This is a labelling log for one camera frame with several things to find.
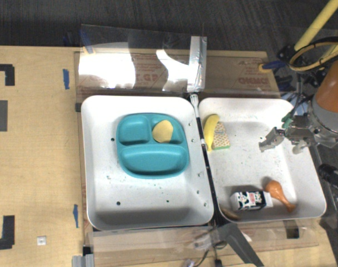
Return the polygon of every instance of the teal plate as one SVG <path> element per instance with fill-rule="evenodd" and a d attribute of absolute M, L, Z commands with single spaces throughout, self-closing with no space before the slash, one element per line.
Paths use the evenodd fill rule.
<path fill-rule="evenodd" d="M 161 121 L 173 126 L 169 143 L 153 139 L 152 130 Z M 138 113 L 124 117 L 116 131 L 117 155 L 129 175 L 144 179 L 177 176 L 189 164 L 185 133 L 173 117 L 158 113 Z"/>

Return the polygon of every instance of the yellow banana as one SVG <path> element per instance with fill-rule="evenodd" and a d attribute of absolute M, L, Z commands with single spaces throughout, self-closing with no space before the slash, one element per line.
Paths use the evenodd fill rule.
<path fill-rule="evenodd" d="M 220 117 L 217 114 L 210 115 L 203 127 L 203 137 L 205 139 L 205 143 L 207 145 L 207 151 L 211 151 L 212 143 L 213 143 L 213 135 L 215 133 L 215 127 L 220 120 Z"/>

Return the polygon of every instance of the wooden table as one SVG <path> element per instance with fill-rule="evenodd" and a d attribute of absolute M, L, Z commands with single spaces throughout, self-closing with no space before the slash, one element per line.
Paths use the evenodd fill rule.
<path fill-rule="evenodd" d="M 0 100 L 8 101 L 7 132 L 0 132 L 0 238 L 3 216 L 15 216 L 15 244 L 12 249 L 0 250 L 0 266 L 71 266 L 72 257 L 82 254 L 82 191 L 74 110 L 74 53 L 78 50 L 0 46 L 0 63 L 16 69 L 15 86 L 5 86 L 4 72 L 0 72 Z M 68 90 L 63 69 L 69 71 Z M 46 245 L 37 245 L 39 236 L 46 236 Z M 326 233 L 318 225 L 316 237 L 318 246 L 258 256 L 266 266 L 336 266 Z M 237 255 L 221 259 L 225 266 L 242 263 Z M 202 266 L 213 266 L 213 260 L 205 260 Z"/>

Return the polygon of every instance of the white square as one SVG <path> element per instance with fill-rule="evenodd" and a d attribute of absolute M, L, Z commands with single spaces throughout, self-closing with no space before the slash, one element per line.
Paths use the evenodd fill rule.
<path fill-rule="evenodd" d="M 37 237 L 37 245 L 46 245 L 47 237 L 46 236 L 38 236 Z"/>

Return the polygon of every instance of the white tray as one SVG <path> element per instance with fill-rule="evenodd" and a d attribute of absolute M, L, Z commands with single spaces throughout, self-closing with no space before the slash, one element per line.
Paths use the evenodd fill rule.
<path fill-rule="evenodd" d="M 116 129 L 133 113 L 164 113 L 182 125 L 190 163 L 178 176 L 140 179 L 124 172 Z M 203 225 L 213 203 L 195 113 L 178 97 L 92 96 L 81 107 L 87 215 L 100 230 Z"/>
<path fill-rule="evenodd" d="M 230 196 L 236 191 L 262 190 L 270 179 L 281 183 L 285 196 L 297 207 L 288 213 L 273 199 L 273 208 L 244 211 L 239 222 L 302 219 L 321 216 L 326 200 L 308 149 L 294 155 L 287 139 L 274 149 L 261 152 L 259 142 L 292 106 L 280 99 L 206 98 L 199 104 L 200 117 L 218 114 L 230 139 L 228 149 L 208 152 L 220 206 L 231 209 Z"/>

